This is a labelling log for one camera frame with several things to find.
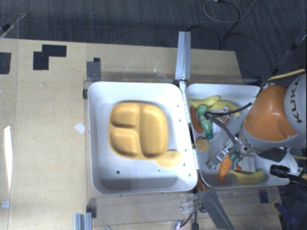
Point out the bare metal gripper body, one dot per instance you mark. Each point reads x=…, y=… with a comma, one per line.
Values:
x=227, y=151

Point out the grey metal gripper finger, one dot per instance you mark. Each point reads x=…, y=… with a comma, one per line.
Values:
x=209, y=162
x=215, y=166

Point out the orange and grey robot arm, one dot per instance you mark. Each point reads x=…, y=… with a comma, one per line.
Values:
x=268, y=114

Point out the orange carrot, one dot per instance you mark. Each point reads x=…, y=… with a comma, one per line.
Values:
x=224, y=169

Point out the tan biscuit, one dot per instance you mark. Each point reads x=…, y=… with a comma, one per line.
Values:
x=202, y=144

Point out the white carton with colour print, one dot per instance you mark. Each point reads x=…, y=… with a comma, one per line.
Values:
x=248, y=164

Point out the orange and white carton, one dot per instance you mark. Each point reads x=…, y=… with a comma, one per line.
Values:
x=225, y=118

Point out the yellow banana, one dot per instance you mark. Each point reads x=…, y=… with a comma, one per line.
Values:
x=204, y=101
x=248, y=177
x=224, y=104

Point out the green bottle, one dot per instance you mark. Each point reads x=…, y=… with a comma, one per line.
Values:
x=206, y=124

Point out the tan round bread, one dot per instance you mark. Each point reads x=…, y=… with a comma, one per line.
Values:
x=169, y=160

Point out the orange red sausage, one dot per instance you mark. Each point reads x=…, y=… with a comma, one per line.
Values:
x=195, y=123

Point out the white plastic tray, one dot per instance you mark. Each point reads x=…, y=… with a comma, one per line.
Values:
x=239, y=92
x=144, y=178

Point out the orange divided plate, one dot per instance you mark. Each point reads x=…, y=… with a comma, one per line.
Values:
x=151, y=128

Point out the black cylinder on white bracket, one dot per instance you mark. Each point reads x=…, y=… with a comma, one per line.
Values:
x=283, y=169

